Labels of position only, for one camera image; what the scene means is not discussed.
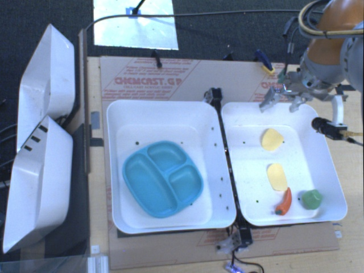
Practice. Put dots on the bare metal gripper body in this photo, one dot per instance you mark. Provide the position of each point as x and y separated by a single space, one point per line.
308 87

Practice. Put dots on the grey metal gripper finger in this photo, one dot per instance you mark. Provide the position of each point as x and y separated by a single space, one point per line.
297 103
270 99

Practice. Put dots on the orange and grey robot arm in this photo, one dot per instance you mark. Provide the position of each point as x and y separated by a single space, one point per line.
335 18

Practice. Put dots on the round yellow chip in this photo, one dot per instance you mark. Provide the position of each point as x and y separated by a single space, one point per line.
272 140

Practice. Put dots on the brown cardboard board, red print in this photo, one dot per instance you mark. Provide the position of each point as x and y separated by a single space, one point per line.
227 78

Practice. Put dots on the white plastic tray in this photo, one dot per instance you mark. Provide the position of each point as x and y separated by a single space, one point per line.
159 115
310 158

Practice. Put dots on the thin black rod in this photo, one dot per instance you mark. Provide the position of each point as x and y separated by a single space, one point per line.
229 158

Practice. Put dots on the oval yellow chip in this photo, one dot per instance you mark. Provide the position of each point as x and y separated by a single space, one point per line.
277 177

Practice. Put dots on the green toy vegetable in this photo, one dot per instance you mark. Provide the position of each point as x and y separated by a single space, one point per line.
312 199

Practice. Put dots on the orange carrot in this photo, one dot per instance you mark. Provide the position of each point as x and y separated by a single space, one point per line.
285 203

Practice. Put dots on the blue divided plate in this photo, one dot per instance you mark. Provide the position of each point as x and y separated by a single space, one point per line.
162 181

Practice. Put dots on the black cylinder on white bracket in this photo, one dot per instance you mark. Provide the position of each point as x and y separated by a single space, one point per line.
331 129

